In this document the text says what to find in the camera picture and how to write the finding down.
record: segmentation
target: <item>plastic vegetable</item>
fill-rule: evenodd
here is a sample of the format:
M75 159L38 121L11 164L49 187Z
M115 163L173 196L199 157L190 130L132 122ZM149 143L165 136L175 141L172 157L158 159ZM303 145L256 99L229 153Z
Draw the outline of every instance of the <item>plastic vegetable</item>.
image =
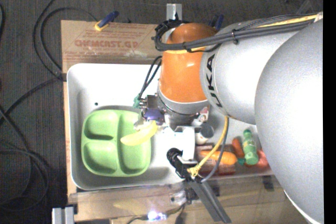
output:
M210 151L201 151L200 155L202 157L205 157ZM220 151L215 151L213 155L211 155L210 159L214 159L217 161L219 159ZM224 151L222 155L222 159L220 160L220 163L225 165L234 165L237 162L237 157L234 153Z
M149 126L140 129L138 132L126 135L120 141L127 146L140 145L150 139L157 131L158 127L155 121L152 121Z
M258 168L266 168L266 167L268 167L269 164L268 164L268 161L266 159L266 156L265 156L265 153L264 153L263 149L257 150L257 154L258 154L258 157L259 157L258 163L255 164L255 165L245 164L245 166L247 166L247 167L254 166L254 167L258 167Z
M243 151L245 153L245 162L248 165L255 165L259 161L257 154L256 142L252 137L252 132L249 129L244 130Z
M241 144L238 138L232 139L232 147L233 147L233 150L237 158L245 158L245 153L241 147Z

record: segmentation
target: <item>white sink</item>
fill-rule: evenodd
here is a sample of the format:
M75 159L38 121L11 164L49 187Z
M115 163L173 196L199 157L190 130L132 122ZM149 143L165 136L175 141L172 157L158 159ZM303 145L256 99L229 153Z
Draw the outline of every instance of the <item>white sink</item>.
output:
M172 147L193 152L195 144L186 143L173 132L157 131L151 138L151 162L139 176L108 177L88 171L81 158L81 132L84 119L95 110L134 109L133 99L140 92L149 65L112 65L80 63L72 66L67 74L71 176L73 182L83 190L163 185L179 183L182 179L166 158ZM144 92L155 94L159 72Z

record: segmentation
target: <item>yellow cable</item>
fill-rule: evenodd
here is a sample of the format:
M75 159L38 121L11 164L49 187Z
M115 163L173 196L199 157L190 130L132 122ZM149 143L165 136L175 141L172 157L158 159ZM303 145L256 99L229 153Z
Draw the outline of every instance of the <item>yellow cable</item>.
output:
M192 177L195 177L198 175L198 171L202 168L203 164L216 152L216 150L219 148L221 145L223 139L225 138L227 134L227 129L228 129L228 122L229 118L227 116L224 117L224 127L222 134L217 142L217 144L213 147L213 149L194 167L188 168L187 171L191 174Z
M260 26L258 26L258 28L260 28L260 27L268 27L268 26L275 26L275 25L286 25L286 24L294 24L294 23L299 23L299 22L305 22L306 20L313 20L317 16L318 16L318 14L314 14L314 15L308 15L308 16L303 16L303 17L299 17L299 18L293 18L293 19L283 20L283 21L272 23L272 24L268 24L268 25L260 25Z

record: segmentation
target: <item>blue clamp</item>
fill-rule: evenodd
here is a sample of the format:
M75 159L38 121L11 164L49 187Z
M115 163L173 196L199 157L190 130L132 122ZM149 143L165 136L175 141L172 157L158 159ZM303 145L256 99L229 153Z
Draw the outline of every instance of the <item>blue clamp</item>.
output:
M109 22L114 21L114 19L117 18L118 15L119 15L119 12L117 11L111 12L103 20L100 20L94 25L95 29L98 31L102 31L104 28L106 28L109 25Z
M223 14L220 14L219 16L215 15L208 25L214 27L217 31L219 31L222 26L223 20L224 20Z

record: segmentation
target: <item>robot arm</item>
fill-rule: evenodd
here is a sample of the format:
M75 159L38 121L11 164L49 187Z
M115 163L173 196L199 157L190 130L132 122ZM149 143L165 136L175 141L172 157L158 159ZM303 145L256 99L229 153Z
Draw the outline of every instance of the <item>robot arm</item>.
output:
M278 16L218 33L181 22L163 44L165 22L154 38L164 51L154 109L172 129L190 124L207 105L256 125L289 199L309 222L324 223L323 19L317 18Z

